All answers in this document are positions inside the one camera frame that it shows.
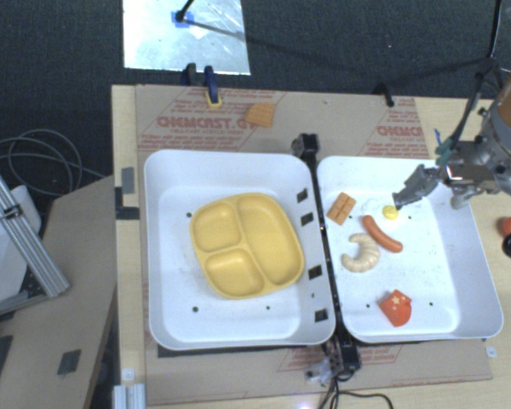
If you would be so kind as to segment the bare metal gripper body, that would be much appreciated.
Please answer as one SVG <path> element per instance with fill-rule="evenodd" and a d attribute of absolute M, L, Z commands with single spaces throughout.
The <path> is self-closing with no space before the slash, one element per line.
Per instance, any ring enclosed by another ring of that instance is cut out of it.
<path fill-rule="evenodd" d="M 439 145 L 439 177 L 450 189 L 474 185 L 482 194 L 505 193 L 511 197 L 511 153 L 489 137 Z"/>

